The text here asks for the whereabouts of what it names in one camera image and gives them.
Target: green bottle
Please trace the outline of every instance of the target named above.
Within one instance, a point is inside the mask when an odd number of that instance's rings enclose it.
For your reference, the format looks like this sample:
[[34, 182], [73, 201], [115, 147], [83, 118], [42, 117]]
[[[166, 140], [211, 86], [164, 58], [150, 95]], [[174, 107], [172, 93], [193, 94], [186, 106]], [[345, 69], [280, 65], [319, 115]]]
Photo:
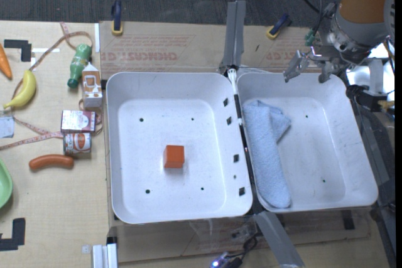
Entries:
[[82, 70], [87, 66], [92, 53], [92, 48], [86, 44], [79, 44], [75, 50], [75, 55], [70, 64], [70, 79], [67, 82], [71, 88], [77, 88]]

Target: blue towel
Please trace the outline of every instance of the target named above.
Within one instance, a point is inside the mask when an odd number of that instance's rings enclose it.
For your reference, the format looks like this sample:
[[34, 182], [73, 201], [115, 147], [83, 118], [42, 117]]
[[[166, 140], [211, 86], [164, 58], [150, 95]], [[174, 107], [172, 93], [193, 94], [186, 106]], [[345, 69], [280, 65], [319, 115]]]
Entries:
[[258, 193], [271, 206], [288, 208], [291, 198], [277, 142], [291, 120], [279, 108], [258, 100], [242, 109]]

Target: measuring tape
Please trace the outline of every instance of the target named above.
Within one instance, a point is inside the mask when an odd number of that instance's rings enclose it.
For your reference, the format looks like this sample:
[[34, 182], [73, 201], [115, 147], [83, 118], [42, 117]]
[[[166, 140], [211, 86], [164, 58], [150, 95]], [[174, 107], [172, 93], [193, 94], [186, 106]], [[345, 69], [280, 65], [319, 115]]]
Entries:
[[[33, 64], [31, 66], [31, 68], [30, 68], [31, 71], [34, 70], [43, 61], [43, 59], [49, 53], [51, 53], [63, 40], [65, 40], [68, 43], [68, 45], [75, 50], [75, 47], [70, 43], [70, 38], [73, 37], [73, 36], [86, 36], [86, 37], [88, 37], [89, 40], [90, 40], [90, 46], [92, 47], [92, 38], [90, 37], [90, 35], [87, 32], [85, 32], [85, 31], [76, 31], [74, 33], [69, 33], [67, 25], [64, 22], [61, 22], [60, 26], [62, 27], [62, 30], [63, 30], [63, 37], [61, 37], [52, 47], [47, 49], [47, 51], [42, 54], [42, 56], [35, 62], [35, 64]], [[13, 94], [13, 98], [17, 94], [18, 89], [21, 86], [22, 82], [23, 82], [23, 80], [21, 79], [19, 81], [19, 83], [17, 84], [17, 87], [16, 87], [16, 89], [14, 91], [14, 94]], [[81, 99], [80, 102], [79, 102], [80, 110], [83, 110], [83, 108], [81, 107], [82, 102], [83, 102], [83, 100]], [[40, 127], [36, 127], [36, 126], [33, 126], [32, 124], [29, 124], [27, 122], [21, 121], [21, 120], [17, 119], [14, 115], [13, 115], [13, 118], [17, 123], [19, 123], [19, 124], [29, 128], [29, 129], [31, 129], [32, 131], [34, 131], [34, 132], [36, 132], [38, 134], [41, 134], [41, 135], [31, 137], [29, 139], [23, 139], [21, 141], [10, 143], [10, 144], [4, 145], [4, 146], [0, 146], [0, 150], [8, 149], [10, 147], [20, 146], [20, 145], [23, 145], [23, 144], [40, 142], [40, 141], [44, 141], [44, 140], [47, 140], [47, 139], [51, 139], [53, 137], [57, 138], [57, 139], [63, 139], [63, 137], [64, 137], [63, 133], [61, 133], [60, 131], [49, 132], [47, 130], [41, 129]], [[102, 125], [102, 119], [103, 119], [102, 110], [100, 110], [100, 113], [96, 113], [96, 125], [99, 125], [99, 124]], [[98, 133], [100, 133], [102, 131], [102, 128], [103, 127], [101, 126], [100, 129], [96, 130], [94, 135], [97, 135]]]

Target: table surface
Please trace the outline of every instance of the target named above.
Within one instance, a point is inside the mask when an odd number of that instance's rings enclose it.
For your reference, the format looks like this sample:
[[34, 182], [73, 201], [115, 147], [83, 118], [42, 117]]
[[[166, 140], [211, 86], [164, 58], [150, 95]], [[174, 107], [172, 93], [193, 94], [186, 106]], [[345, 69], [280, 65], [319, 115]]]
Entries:
[[[95, 40], [94, 24], [68, 23], [69, 32], [86, 31]], [[28, 40], [34, 48], [49, 48], [63, 36], [59, 23], [0, 21], [4, 39]], [[71, 39], [74, 45], [88, 43], [86, 37]], [[35, 73], [37, 90], [26, 107], [15, 110], [22, 121], [46, 129], [60, 130], [62, 110], [78, 110], [80, 90], [67, 87], [69, 65], [74, 50], [63, 41], [60, 52], [49, 54]], [[16, 84], [31, 63], [21, 62], [17, 49], [6, 48], [13, 79], [0, 73], [0, 103], [10, 100]], [[92, 55], [100, 68], [100, 56]], [[0, 139], [0, 146], [37, 134], [15, 124], [14, 137]], [[76, 158], [72, 169], [29, 169], [31, 159], [44, 154], [63, 154], [62, 140], [24, 144], [0, 151], [0, 158], [13, 179], [13, 194], [0, 209], [0, 235], [11, 238], [12, 222], [25, 218], [25, 244], [18, 250], [0, 252], [1, 267], [90, 267], [90, 254], [83, 249], [105, 244], [109, 230], [107, 176], [104, 133], [93, 137], [92, 152]], [[381, 237], [374, 221], [369, 222], [367, 238], [296, 246], [307, 267], [387, 267]], [[208, 267], [215, 255], [191, 258], [152, 260], [121, 264], [121, 267]], [[244, 268], [278, 267], [269, 249], [258, 249], [247, 255]]]

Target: green bowl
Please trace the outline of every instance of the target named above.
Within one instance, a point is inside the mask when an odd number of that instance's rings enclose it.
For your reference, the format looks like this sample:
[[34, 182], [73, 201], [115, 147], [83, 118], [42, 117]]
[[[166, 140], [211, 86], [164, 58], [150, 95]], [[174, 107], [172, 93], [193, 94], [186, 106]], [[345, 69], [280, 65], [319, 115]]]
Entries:
[[6, 168], [6, 165], [0, 159], [0, 209], [10, 199], [11, 192], [13, 192], [13, 181]]

